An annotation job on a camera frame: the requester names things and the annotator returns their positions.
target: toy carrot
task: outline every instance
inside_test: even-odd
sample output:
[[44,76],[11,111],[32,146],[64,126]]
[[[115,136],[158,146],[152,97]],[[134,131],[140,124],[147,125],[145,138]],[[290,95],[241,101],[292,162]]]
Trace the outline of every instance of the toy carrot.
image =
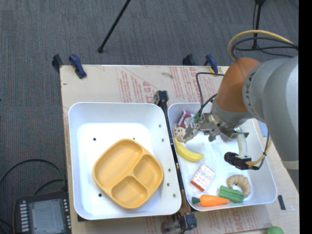
[[227,198],[209,195],[209,194],[202,194],[199,198],[192,197],[193,204],[200,203],[202,206],[223,205],[229,202],[230,200]]

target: wooden table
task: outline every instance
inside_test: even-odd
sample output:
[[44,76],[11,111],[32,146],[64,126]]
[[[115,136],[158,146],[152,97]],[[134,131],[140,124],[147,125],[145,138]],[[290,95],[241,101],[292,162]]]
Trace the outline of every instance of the wooden table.
[[[225,73],[228,67],[219,67]],[[63,103],[63,118],[67,158],[67,176],[71,212],[71,226],[74,234],[127,233],[155,234],[161,233],[160,222],[169,216],[135,217],[105,219],[101,221],[78,221],[73,202],[73,182],[71,167],[70,136],[68,110],[76,102],[152,102],[158,90],[166,90],[169,104],[178,102],[200,102],[195,75],[198,72],[210,72],[206,66],[122,66],[122,65],[83,65],[87,76],[80,79],[71,65],[60,67],[60,85]],[[204,95],[211,96],[217,92],[222,77],[201,76],[201,88]],[[266,138],[262,137],[258,122],[254,123],[263,147]],[[282,210],[279,201],[256,206],[236,208],[240,217],[252,216],[253,223],[237,220],[224,210],[196,213],[198,227],[195,234],[265,234],[271,226],[279,226],[285,234],[298,234],[299,227],[299,193],[287,170],[283,167],[279,155],[271,145],[267,161],[269,163],[278,195],[285,204]]]

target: yellow divided plate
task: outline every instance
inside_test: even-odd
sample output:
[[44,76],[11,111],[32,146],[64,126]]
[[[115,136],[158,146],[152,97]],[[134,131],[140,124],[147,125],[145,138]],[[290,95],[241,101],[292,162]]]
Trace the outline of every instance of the yellow divided plate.
[[137,208],[160,186],[161,164],[142,145],[121,139],[108,148],[93,166],[97,185],[117,204]]

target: black pole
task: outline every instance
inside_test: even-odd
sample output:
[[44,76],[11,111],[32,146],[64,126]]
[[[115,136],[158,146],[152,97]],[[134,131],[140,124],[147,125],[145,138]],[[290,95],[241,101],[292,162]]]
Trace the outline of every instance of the black pole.
[[111,36],[113,30],[115,29],[115,27],[116,27],[116,25],[117,25],[119,19],[121,18],[123,12],[126,10],[126,8],[127,8],[128,4],[130,3],[130,1],[131,1],[131,0],[127,0],[127,1],[126,1],[126,3],[125,3],[125,5],[123,6],[121,12],[119,13],[118,17],[116,18],[116,20],[115,20],[115,22],[114,22],[112,28],[111,28],[110,31],[108,32],[108,34],[107,34],[107,36],[106,36],[104,42],[103,42],[102,45],[97,49],[97,51],[98,51],[99,53],[102,53],[102,52],[103,52],[104,45],[106,44],[108,38]]
[[[255,0],[254,1],[255,4],[258,4],[258,11],[257,11],[257,20],[256,20],[256,25],[255,25],[255,29],[258,30],[259,29],[259,22],[260,22],[260,13],[261,13],[261,7],[264,4],[265,0]],[[253,40],[253,49],[257,48],[257,40]]]

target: device screen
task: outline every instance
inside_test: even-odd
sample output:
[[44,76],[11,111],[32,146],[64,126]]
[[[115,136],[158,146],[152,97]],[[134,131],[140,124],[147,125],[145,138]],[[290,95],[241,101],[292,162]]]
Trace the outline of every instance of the device screen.
[[60,198],[29,204],[32,234],[59,234],[65,232],[64,212]]

